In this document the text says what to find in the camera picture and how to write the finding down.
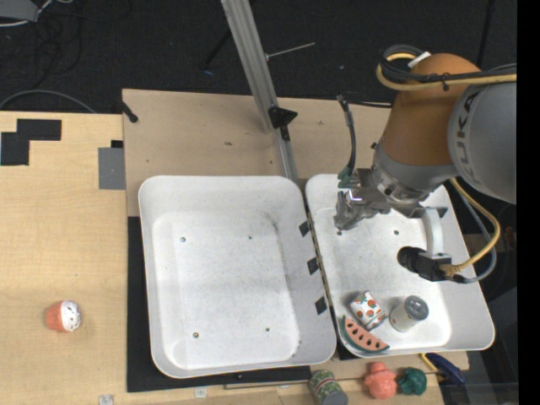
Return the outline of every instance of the blue handle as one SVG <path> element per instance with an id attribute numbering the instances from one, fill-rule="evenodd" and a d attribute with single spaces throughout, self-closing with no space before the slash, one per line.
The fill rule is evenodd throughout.
<path id="1" fill-rule="evenodd" d="M 465 376 L 453 363 L 435 353 L 426 353 L 425 356 L 452 384 L 458 387 L 465 386 Z"/>

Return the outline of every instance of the green toy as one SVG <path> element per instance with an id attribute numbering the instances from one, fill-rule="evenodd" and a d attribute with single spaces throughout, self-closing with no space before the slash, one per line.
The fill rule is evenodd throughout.
<path id="1" fill-rule="evenodd" d="M 403 377 L 397 380 L 397 384 L 406 395 L 415 394 L 420 396 L 428 386 L 428 379 L 422 370 L 406 368 Z"/>

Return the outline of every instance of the red toy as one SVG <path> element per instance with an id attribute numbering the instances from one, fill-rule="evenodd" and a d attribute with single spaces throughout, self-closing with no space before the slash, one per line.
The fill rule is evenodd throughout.
<path id="1" fill-rule="evenodd" d="M 370 374 L 365 377 L 364 383 L 373 397 L 388 399 L 396 394 L 396 376 L 384 363 L 377 361 L 371 365 Z"/>

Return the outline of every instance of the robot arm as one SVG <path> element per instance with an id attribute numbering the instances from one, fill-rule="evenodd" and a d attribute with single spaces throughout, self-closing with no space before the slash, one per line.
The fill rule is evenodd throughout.
<path id="1" fill-rule="evenodd" d="M 411 69 L 402 70 L 393 62 L 398 59 L 409 60 Z M 478 191 L 516 204 L 516 66 L 482 72 L 459 56 L 393 46 L 382 54 L 377 78 L 399 92 L 373 165 L 341 180 L 345 190 L 338 193 L 334 223 L 350 230 L 392 209 L 422 219 L 428 249 L 420 257 L 414 252 L 416 267 L 409 250 L 398 260 L 429 280 L 449 278 L 460 268 L 440 250 L 437 218 L 446 210 L 421 202 L 448 180 L 459 191 L 460 176 Z"/>

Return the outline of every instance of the gray cable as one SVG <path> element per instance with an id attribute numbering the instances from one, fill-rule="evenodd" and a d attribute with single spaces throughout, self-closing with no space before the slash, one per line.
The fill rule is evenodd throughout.
<path id="1" fill-rule="evenodd" d="M 16 99 L 20 96 L 24 96 L 24 95 L 56 95 L 56 96 L 60 96 L 62 98 L 65 98 L 65 99 L 69 99 L 73 102 L 75 102 L 76 104 L 78 105 L 81 105 L 83 108 L 85 108 L 86 110 L 90 111 L 92 114 L 98 114 L 97 111 L 93 110 L 92 108 L 90 108 L 88 105 L 86 105 L 85 103 L 81 102 L 80 100 L 78 99 L 75 99 L 73 98 L 72 96 L 69 96 L 67 94 L 64 94 L 64 93 L 60 93 L 60 92 L 57 92 L 57 91 L 52 91 L 52 90 L 25 90 L 25 91 L 20 91 L 18 93 L 15 93 L 15 94 L 12 94 L 11 96 L 7 97 L 6 99 L 4 99 L 2 101 L 2 103 L 0 103 L 0 110 L 3 110 L 3 107 L 8 103 L 10 102 L 11 100 L 13 99 Z"/>
<path id="2" fill-rule="evenodd" d="M 486 239 L 486 241 L 490 241 L 491 237 L 489 235 L 489 232 L 484 226 L 482 220 L 478 217 L 478 214 L 474 210 L 473 206 L 469 204 L 467 199 L 461 193 L 459 195 L 462 198 L 463 202 L 465 203 L 465 206 L 467 207 L 468 211 L 474 218 L 474 221 L 477 223 L 478 227 L 482 231 L 483 237 Z M 489 263 L 488 268 L 486 268 L 484 272 L 482 272 L 481 274 L 479 274 L 478 276 L 474 278 L 464 278 L 463 279 L 464 284 L 473 284 L 474 282 L 478 282 L 479 280 L 485 279 L 495 270 L 495 266 L 497 265 L 497 251 L 495 250 L 495 246 L 491 248 L 491 251 L 489 252 L 489 254 L 491 255 L 491 262 Z"/>

